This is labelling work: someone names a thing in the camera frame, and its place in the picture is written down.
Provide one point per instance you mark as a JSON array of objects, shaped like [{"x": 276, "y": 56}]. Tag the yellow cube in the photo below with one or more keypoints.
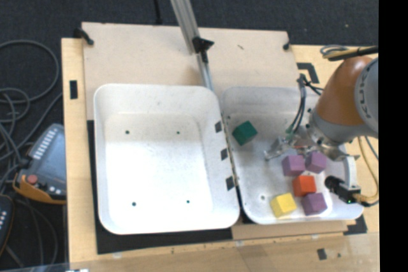
[{"x": 283, "y": 204}]

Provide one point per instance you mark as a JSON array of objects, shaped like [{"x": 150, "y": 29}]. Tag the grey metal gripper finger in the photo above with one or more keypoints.
[
  {"x": 278, "y": 143},
  {"x": 273, "y": 155}
]

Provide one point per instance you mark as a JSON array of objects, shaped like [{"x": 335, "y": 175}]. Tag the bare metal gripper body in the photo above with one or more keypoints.
[{"x": 314, "y": 145}]

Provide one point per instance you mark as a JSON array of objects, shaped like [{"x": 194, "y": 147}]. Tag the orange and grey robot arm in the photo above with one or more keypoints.
[{"x": 344, "y": 95}]

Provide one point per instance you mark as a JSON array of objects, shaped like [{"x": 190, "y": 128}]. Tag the orange cube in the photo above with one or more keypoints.
[{"x": 304, "y": 185}]

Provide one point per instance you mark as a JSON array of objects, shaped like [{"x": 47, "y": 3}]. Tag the green cube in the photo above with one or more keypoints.
[{"x": 244, "y": 133}]

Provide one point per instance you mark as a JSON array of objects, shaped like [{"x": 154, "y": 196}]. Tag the pale wood board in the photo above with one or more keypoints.
[{"x": 143, "y": 54}]

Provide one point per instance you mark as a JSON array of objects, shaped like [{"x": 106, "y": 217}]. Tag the white plastic tray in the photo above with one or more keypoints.
[
  {"x": 159, "y": 162},
  {"x": 264, "y": 181}
]

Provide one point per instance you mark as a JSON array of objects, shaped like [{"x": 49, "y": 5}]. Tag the purple cube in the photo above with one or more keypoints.
[
  {"x": 316, "y": 162},
  {"x": 314, "y": 204},
  {"x": 293, "y": 165}
]

